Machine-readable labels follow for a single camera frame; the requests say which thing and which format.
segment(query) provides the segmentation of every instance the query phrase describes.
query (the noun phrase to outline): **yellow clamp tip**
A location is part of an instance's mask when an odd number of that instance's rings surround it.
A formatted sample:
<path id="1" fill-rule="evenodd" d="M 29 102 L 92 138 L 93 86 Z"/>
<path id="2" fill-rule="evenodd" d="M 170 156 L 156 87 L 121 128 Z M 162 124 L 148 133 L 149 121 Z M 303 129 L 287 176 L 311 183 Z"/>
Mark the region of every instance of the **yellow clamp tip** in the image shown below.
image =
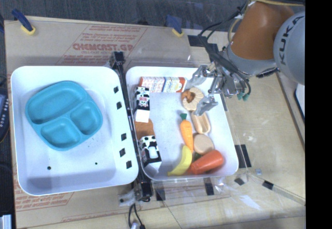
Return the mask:
<path id="1" fill-rule="evenodd" d="M 174 28 L 172 29 L 172 32 L 177 36 L 177 37 L 182 37 L 184 35 L 184 32 L 182 32 L 181 34 L 175 30 Z"/>
<path id="2" fill-rule="evenodd" d="M 33 35 L 36 32 L 36 28 L 34 26 L 32 26 L 32 30 L 29 31 L 28 29 L 26 29 L 23 25 L 21 25 L 21 29 L 26 32 L 28 35 Z"/>

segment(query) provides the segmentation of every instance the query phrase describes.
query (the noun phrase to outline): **white tray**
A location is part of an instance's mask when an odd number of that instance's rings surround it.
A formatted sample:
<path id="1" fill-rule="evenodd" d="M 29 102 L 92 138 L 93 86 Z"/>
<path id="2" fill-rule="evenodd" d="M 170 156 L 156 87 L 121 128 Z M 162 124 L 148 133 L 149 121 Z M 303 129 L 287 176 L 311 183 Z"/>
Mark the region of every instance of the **white tray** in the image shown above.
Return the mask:
<path id="1" fill-rule="evenodd" d="M 102 113 L 103 125 L 73 149 L 57 151 L 33 130 L 25 116 L 25 104 L 38 91 L 63 80 L 79 83 L 90 94 Z M 11 95 L 18 181 L 26 193 L 46 195 L 135 180 L 138 163 L 121 85 L 113 70 L 83 66 L 20 67 L 11 76 Z"/>
<path id="2" fill-rule="evenodd" d="M 141 76 L 157 77 L 185 77 L 190 79 L 196 68 L 169 68 L 169 67 L 132 67 L 126 73 L 127 88 L 130 98 L 133 96 L 135 87 L 138 85 Z M 197 86 L 207 95 L 212 79 L 208 78 L 202 85 Z M 150 119 L 154 124 L 156 141 L 162 159 L 159 172 L 151 176 L 145 174 L 152 180 L 175 180 L 197 177 L 228 176 L 234 174 L 239 167 L 237 153 L 234 147 L 229 124 L 223 108 L 220 95 L 215 95 L 219 104 L 207 111 L 210 120 L 211 131 L 207 134 L 218 150 L 225 158 L 223 167 L 203 175 L 167 176 L 181 159 L 181 150 L 184 145 L 179 124 L 180 114 L 187 113 L 187 119 L 191 121 L 190 114 L 181 103 L 180 93 L 150 93 Z"/>

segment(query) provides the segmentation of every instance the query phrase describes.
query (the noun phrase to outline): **yellow banana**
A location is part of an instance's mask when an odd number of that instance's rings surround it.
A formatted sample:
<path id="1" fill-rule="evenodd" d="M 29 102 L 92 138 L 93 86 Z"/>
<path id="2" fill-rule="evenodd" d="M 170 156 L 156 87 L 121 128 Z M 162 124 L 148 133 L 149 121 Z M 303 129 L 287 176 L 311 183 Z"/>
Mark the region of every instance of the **yellow banana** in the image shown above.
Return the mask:
<path id="1" fill-rule="evenodd" d="M 175 175 L 181 176 L 190 167 L 192 161 L 192 153 L 188 146 L 184 145 L 182 148 L 182 158 L 179 164 L 170 172 L 167 172 L 168 176 Z"/>

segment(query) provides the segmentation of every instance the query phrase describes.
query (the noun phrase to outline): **blue bowl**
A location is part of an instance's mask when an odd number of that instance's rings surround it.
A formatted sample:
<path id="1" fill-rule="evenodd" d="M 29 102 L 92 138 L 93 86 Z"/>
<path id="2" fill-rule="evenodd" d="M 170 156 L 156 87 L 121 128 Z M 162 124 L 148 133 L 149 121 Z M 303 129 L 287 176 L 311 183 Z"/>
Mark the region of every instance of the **blue bowl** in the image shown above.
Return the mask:
<path id="1" fill-rule="evenodd" d="M 32 96 L 25 115 L 39 137 L 58 151 L 81 144 L 103 124 L 96 103 L 73 81 L 55 83 Z"/>

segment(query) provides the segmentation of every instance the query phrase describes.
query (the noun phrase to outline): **orange carrot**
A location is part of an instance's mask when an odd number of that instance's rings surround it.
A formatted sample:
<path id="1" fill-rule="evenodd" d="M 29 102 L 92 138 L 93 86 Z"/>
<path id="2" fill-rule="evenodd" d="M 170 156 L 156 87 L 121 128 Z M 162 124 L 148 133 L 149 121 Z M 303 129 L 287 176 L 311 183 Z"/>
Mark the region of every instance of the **orange carrot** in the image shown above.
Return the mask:
<path id="1" fill-rule="evenodd" d="M 217 150 L 212 150 L 202 157 L 198 158 L 190 165 L 188 174 L 199 175 L 224 163 L 224 157 Z"/>
<path id="2" fill-rule="evenodd" d="M 181 114 L 182 122 L 180 123 L 180 130 L 183 140 L 186 146 L 193 152 L 193 136 L 192 136 L 192 125 L 190 121 L 186 120 L 187 114 Z"/>

